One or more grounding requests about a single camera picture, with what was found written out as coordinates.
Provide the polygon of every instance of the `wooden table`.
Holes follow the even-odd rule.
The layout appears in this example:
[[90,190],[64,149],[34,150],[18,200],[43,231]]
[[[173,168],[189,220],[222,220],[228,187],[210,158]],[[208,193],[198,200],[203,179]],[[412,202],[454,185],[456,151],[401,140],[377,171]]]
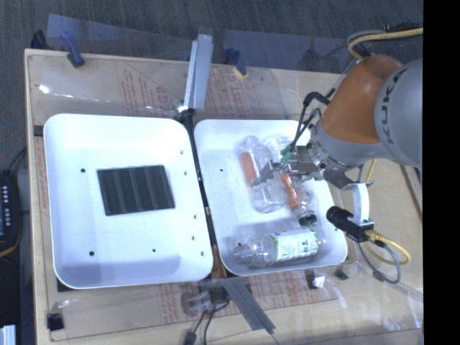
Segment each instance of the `wooden table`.
[[[146,311],[146,316],[153,314],[151,308],[142,305],[140,299],[145,295],[140,291],[142,288],[57,291],[55,282],[50,279],[53,272],[46,169],[42,140],[37,133],[50,116],[60,112],[167,116],[166,110],[158,111],[156,106],[172,104],[181,98],[188,64],[84,55],[86,66],[76,70],[65,55],[64,52],[31,49],[24,55],[37,344],[54,341],[60,344],[181,344],[185,333],[197,324],[196,320],[169,324],[160,321],[155,326],[148,326],[149,321],[128,323],[130,318],[141,318],[139,312]],[[263,116],[257,118],[263,99],[269,104],[268,110],[264,107],[264,116],[282,114],[284,119],[297,119],[305,94],[311,91],[325,93],[339,79],[338,75],[328,73],[266,68],[250,68],[249,73],[247,81],[241,83],[229,66],[212,66],[207,103],[227,106],[226,113],[220,116],[263,119]],[[266,310],[276,327],[273,335],[265,330],[252,331],[238,313],[214,318],[208,330],[208,341],[212,344],[306,344],[323,340],[322,344],[360,344],[367,339],[376,343],[416,344],[423,318],[420,186],[413,175],[408,178],[405,168],[386,160],[377,161],[372,180],[374,185],[369,194],[376,230],[403,244],[412,255],[412,262],[402,268],[401,284],[389,285],[372,278],[370,270],[357,258],[355,246],[349,242],[352,264],[345,262],[344,265],[349,279],[337,278],[335,267],[321,270],[330,284],[330,300],[326,295],[313,302],[294,301]],[[351,195],[336,190],[331,192],[337,204],[352,210]],[[394,268],[376,265],[383,272],[394,272]],[[121,298],[136,300],[123,302],[120,308],[125,312],[119,315],[121,318],[115,318],[108,308],[114,304],[113,298],[118,298],[117,305],[121,305]],[[89,303],[95,303],[92,311],[105,314],[92,317],[89,309],[78,309],[79,305],[85,307]],[[65,328],[50,332],[47,314],[53,311],[64,313]],[[132,329],[111,328],[112,323],[123,323],[125,328]],[[203,328],[198,330],[197,344],[202,339]]]

